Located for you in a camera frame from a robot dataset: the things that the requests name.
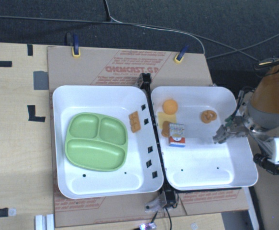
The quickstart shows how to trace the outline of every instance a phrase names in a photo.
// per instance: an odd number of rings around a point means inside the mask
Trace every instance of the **green plate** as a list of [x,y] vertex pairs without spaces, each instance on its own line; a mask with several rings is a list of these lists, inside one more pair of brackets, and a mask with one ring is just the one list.
[[127,130],[117,118],[80,113],[69,123],[65,153],[76,166],[95,171],[115,171],[123,166],[127,149]]

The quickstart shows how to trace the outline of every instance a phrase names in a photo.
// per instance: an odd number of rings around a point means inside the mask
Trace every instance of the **metal bracket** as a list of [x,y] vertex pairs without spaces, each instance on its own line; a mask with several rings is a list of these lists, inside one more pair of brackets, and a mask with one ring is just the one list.
[[145,212],[157,212],[167,205],[166,195],[163,191],[157,198],[145,204]]
[[34,230],[54,230],[54,215],[35,216]]
[[215,143],[224,143],[228,138],[246,137],[249,130],[244,126],[241,116],[236,116],[228,126],[221,125],[213,137]]

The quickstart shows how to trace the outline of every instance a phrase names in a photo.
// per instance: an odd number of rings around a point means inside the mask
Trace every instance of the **orange ball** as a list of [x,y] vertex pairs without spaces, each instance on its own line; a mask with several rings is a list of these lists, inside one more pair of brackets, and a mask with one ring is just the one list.
[[168,115],[173,115],[178,110],[178,103],[172,99],[166,100],[163,103],[163,110],[164,110],[164,113],[166,113]]

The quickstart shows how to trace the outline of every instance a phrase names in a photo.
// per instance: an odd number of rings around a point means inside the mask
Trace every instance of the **hole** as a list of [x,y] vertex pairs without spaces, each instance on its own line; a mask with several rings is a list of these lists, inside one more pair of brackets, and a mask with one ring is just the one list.
[[152,172],[152,178],[157,177],[157,171]]
[[147,168],[149,168],[149,167],[152,165],[151,160],[149,160],[149,161],[146,163],[146,165],[147,165]]

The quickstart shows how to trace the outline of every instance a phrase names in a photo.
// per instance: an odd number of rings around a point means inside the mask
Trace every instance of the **black cable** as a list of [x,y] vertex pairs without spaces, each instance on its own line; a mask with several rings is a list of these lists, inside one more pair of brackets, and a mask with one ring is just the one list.
[[152,220],[151,220],[151,222],[150,222],[150,223],[153,223],[153,222],[154,222],[154,220],[155,220],[155,218],[156,218],[157,214],[158,214],[158,211],[155,213],[155,215],[153,216],[153,218],[152,218]]
[[176,209],[178,207],[178,205],[179,205],[179,194],[177,194],[177,195],[178,195],[177,202],[176,202],[176,204],[174,206],[172,206],[172,208],[174,208],[174,209]]
[[106,12],[106,21],[110,21],[112,22],[112,16],[111,16],[111,12],[110,12],[110,7],[107,3],[107,0],[103,0],[104,3],[104,7],[105,7],[105,12]]
[[270,75],[274,75],[274,74],[277,74],[277,73],[279,73],[279,69],[278,69],[277,71],[275,71],[275,72],[272,72],[272,73],[266,74],[264,77],[266,77],[266,76],[270,76]]
[[[212,42],[212,43],[224,46],[226,48],[232,49],[233,50],[233,51],[231,51],[232,53],[238,52],[240,54],[243,54],[243,55],[245,55],[245,56],[247,56],[247,57],[257,61],[257,59],[255,57],[253,57],[253,56],[243,52],[242,49],[236,49],[234,47],[231,47],[229,45],[223,44],[221,42],[215,41],[213,39],[210,39],[210,38],[207,38],[207,37],[204,37],[204,36],[200,36],[200,35],[193,34],[193,33],[188,33],[188,32],[182,31],[182,30],[178,30],[178,29],[172,29],[172,28],[164,27],[164,26],[148,25],[148,24],[138,24],[138,23],[126,23],[126,22],[115,22],[115,20],[112,21],[113,20],[112,17],[111,17],[111,21],[89,21],[89,20],[69,20],[69,19],[53,19],[53,18],[37,18],[37,17],[23,17],[23,16],[0,15],[0,19],[34,20],[34,21],[66,22],[66,23],[90,23],[90,24],[127,25],[127,26],[137,26],[137,27],[148,28],[148,29],[156,29],[156,30],[162,30],[162,31],[168,31],[168,32],[174,32],[174,33],[180,33],[180,34],[184,34],[184,35],[189,35],[189,36],[194,37],[195,39],[196,39],[196,37],[200,38],[200,39],[204,39],[206,41],[209,41],[209,42]],[[257,45],[259,45],[260,43],[263,43],[263,42],[265,42],[265,40],[255,44],[255,45],[257,46]]]
[[172,229],[172,221],[171,221],[171,217],[170,217],[170,214],[167,210],[167,208],[165,208],[165,210],[167,211],[167,214],[168,214],[168,218],[169,218],[169,221],[170,221],[170,230]]
[[246,50],[246,49],[250,49],[250,48],[253,48],[253,47],[255,47],[255,46],[258,46],[258,45],[260,45],[260,44],[262,44],[262,43],[265,43],[265,42],[267,42],[267,41],[270,41],[271,39],[276,38],[276,37],[278,37],[278,36],[279,36],[279,34],[276,34],[276,35],[274,35],[274,36],[272,36],[272,37],[269,37],[269,38],[267,38],[267,39],[265,39],[265,40],[263,40],[263,41],[260,41],[260,42],[258,42],[258,43],[256,43],[256,44],[253,44],[253,45],[250,45],[250,46],[248,46],[248,47],[244,47],[244,48],[236,49],[236,50],[234,50],[234,51],[230,51],[230,52],[227,52],[227,53],[223,53],[223,54],[219,54],[219,55],[207,57],[206,60],[208,60],[208,59],[213,59],[213,58],[218,58],[218,57],[221,57],[221,56],[226,56],[226,55],[233,54],[233,53],[237,53],[237,52],[240,52],[240,51],[243,51],[243,50]]

